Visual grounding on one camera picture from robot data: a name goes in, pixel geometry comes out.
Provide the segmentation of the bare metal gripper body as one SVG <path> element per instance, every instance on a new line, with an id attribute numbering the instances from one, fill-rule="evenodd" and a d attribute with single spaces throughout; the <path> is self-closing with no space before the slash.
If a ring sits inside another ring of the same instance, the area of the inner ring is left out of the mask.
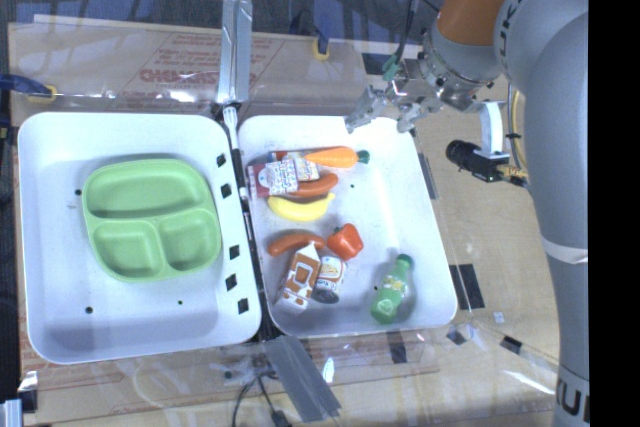
<path id="1" fill-rule="evenodd" d="M 389 73 L 387 99 L 407 110 L 417 106 L 435 112 L 443 105 L 460 112 L 473 110 L 477 93 L 488 80 L 472 80 L 431 58 L 403 59 Z"/>

